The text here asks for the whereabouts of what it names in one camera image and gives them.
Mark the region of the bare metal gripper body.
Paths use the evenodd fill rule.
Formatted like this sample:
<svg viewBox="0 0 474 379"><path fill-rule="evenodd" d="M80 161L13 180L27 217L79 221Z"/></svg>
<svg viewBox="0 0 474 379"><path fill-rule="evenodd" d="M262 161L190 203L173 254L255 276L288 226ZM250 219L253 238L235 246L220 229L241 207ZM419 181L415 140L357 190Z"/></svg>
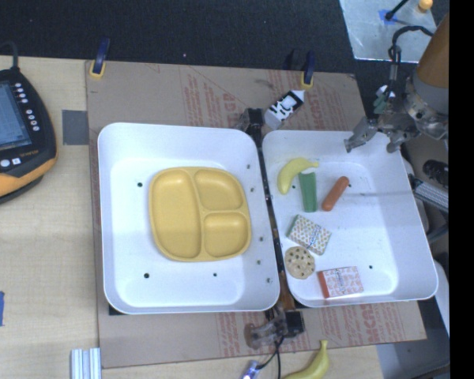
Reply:
<svg viewBox="0 0 474 379"><path fill-rule="evenodd" d="M378 129L395 140L423 134L434 140L449 137L448 96L424 98L417 92L391 98L378 116Z"/></svg>

